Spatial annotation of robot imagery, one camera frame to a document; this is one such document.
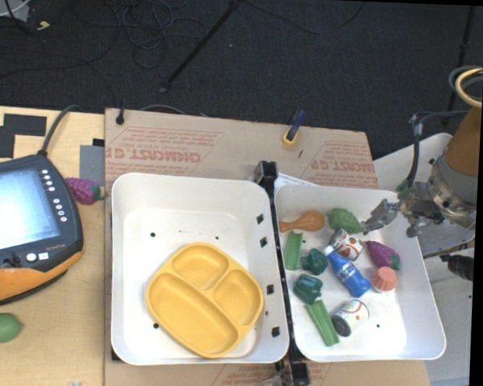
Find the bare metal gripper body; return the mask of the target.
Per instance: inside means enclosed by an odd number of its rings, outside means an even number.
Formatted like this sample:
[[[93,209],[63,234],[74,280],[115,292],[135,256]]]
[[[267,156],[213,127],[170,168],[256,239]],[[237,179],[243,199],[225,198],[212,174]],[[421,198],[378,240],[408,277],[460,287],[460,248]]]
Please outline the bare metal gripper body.
[[[414,182],[399,206],[411,224],[450,222],[464,229],[476,228],[476,207],[452,194],[443,183]]]

